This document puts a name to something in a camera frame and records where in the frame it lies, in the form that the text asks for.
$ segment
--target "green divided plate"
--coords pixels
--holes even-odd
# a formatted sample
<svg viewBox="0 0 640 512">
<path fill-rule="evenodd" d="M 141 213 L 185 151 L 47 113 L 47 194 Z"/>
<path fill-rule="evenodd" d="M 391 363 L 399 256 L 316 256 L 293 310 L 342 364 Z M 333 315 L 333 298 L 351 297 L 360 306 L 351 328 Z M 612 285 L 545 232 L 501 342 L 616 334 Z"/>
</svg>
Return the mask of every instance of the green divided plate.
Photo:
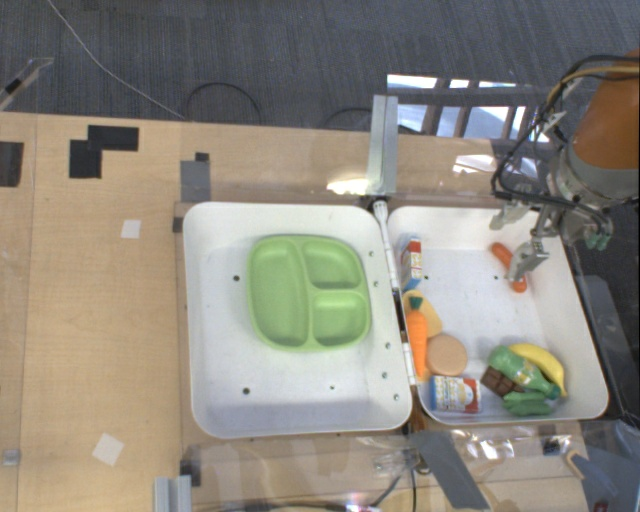
<svg viewBox="0 0 640 512">
<path fill-rule="evenodd" d="M 269 345 L 326 350 L 359 342 L 371 327 L 360 258 L 332 238 L 272 236 L 249 254 L 247 292 L 256 334 Z"/>
</svg>

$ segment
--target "dark floor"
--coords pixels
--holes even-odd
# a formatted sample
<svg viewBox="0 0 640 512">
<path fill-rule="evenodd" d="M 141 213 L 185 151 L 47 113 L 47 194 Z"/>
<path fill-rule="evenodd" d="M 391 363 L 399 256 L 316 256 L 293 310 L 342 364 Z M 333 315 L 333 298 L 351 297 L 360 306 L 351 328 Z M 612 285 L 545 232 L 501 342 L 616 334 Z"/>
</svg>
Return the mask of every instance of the dark floor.
<svg viewBox="0 0 640 512">
<path fill-rule="evenodd" d="M 640 45 L 637 0 L 53 0 L 104 66 L 198 121 L 319 127 L 370 107 L 387 73 L 548 87 L 576 60 Z M 0 83 L 53 57 L 38 97 L 14 110 L 147 119 L 173 114 L 100 70 L 47 0 L 1 0 Z M 191 98 L 197 86 L 208 87 Z M 637 360 L 638 215 L 615 213 L 605 253 L 580 250 L 612 291 Z"/>
</svg>

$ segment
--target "wooden tabletop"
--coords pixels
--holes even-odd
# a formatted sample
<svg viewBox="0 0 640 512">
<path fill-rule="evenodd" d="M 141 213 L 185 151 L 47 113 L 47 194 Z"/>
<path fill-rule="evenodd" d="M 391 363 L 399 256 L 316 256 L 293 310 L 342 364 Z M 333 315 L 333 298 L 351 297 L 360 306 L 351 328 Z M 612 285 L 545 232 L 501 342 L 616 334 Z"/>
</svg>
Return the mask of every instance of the wooden tabletop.
<svg viewBox="0 0 640 512">
<path fill-rule="evenodd" d="M 138 127 L 139 149 L 103 152 L 102 179 L 70 179 L 70 141 L 86 140 L 90 124 Z M 214 199 L 350 204 L 326 185 L 364 176 L 368 135 L 0 113 L 0 141 L 25 145 L 20 186 L 0 187 L 0 449 L 22 456 L 0 467 L 0 509 L 151 510 L 154 478 L 175 477 L 187 448 L 172 232 L 180 161 L 209 153 Z M 491 154 L 487 141 L 401 136 L 398 187 L 407 200 L 486 195 L 487 176 L 451 172 L 457 156 L 477 154 Z M 139 221 L 138 237 L 122 237 L 125 221 Z M 576 425 L 562 428 L 578 439 Z M 104 434 L 122 443 L 113 465 L 93 456 Z M 532 434 L 528 442 L 539 441 Z M 215 502 L 345 485 L 375 495 L 388 483 L 362 471 L 381 448 L 371 452 L 357 436 L 249 443 L 212 440 L 204 459 L 217 483 L 194 495 Z M 564 510 L 584 508 L 579 480 L 559 458 L 549 465 L 533 450 L 503 462 L 485 484 L 498 501 L 514 493 L 507 484 L 515 479 L 523 482 L 515 503 L 552 485 Z M 433 477 L 419 485 L 433 510 L 447 510 Z M 390 507 L 407 507 L 407 486 Z"/>
</svg>

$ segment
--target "yellow banana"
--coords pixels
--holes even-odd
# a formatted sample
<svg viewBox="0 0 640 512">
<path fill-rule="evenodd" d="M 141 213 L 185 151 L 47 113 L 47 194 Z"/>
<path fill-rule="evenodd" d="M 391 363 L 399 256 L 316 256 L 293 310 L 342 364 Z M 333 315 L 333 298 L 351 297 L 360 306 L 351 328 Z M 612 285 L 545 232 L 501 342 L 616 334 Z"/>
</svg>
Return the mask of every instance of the yellow banana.
<svg viewBox="0 0 640 512">
<path fill-rule="evenodd" d="M 531 343 L 509 345 L 509 350 L 535 364 L 551 382 L 560 388 L 561 396 L 567 396 L 564 388 L 564 368 L 548 350 Z"/>
</svg>

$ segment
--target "orange carrot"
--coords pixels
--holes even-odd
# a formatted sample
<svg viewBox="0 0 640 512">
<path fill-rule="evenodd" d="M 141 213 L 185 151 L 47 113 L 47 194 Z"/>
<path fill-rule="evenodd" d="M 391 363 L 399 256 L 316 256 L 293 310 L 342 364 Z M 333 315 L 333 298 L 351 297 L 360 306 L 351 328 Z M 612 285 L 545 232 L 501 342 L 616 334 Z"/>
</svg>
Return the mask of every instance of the orange carrot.
<svg viewBox="0 0 640 512">
<path fill-rule="evenodd" d="M 513 254 L 511 254 L 511 251 L 500 242 L 496 242 L 491 246 L 491 252 L 504 264 L 505 267 L 507 267 L 507 269 L 511 266 L 511 258 L 513 258 Z M 511 286 L 515 292 L 523 293 L 527 290 L 527 280 L 522 276 L 520 281 L 513 281 Z"/>
<path fill-rule="evenodd" d="M 416 367 L 418 378 L 422 378 L 427 365 L 427 318 L 420 312 L 421 297 L 411 297 L 409 305 L 411 311 L 407 314 L 407 334 L 411 351 L 413 352 L 413 364 Z"/>
</svg>

